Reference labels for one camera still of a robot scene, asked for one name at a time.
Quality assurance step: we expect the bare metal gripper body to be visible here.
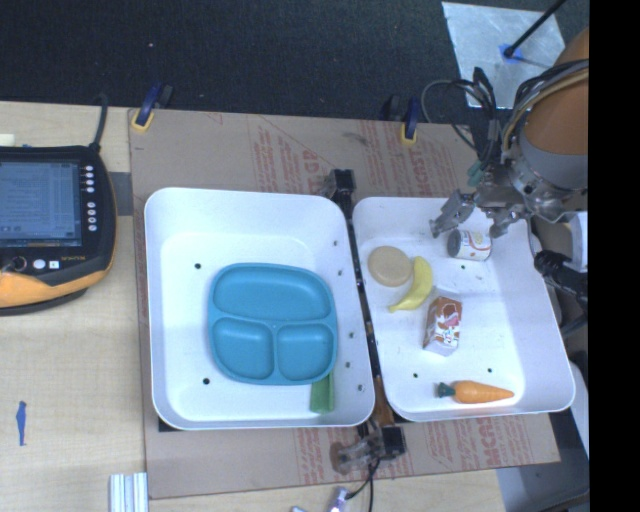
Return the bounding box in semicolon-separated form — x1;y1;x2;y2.
472;162;587;225

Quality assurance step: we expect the white small can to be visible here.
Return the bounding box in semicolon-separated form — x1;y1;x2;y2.
446;228;493;263

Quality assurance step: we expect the yellow banana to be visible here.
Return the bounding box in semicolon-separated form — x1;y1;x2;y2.
387;255;434;314

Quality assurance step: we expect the beige round biscuit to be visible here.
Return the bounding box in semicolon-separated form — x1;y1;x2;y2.
367;245;414;288

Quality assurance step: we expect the white plastic tray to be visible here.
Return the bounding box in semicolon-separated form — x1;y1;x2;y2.
143;186;377;432
351;195;577;424

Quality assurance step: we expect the brown and white carton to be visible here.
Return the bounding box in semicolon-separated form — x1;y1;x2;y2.
422;295;464;358

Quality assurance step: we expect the orange carrot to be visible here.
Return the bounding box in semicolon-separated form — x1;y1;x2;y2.
433;380;516;405

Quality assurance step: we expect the blue divided plate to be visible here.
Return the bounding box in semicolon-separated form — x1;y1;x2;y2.
207;262;340;387

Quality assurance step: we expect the green stick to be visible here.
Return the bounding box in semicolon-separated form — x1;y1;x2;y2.
308;370;336;415

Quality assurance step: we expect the brown cardboard board red print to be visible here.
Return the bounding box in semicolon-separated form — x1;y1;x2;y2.
127;108;562;500

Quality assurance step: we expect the black cylinder on white bracket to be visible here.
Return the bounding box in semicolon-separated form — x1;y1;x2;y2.
532;211;590;296

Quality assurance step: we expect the black block with thin wires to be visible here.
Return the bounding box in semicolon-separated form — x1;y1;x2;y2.
322;168;357;200
331;423;407;474

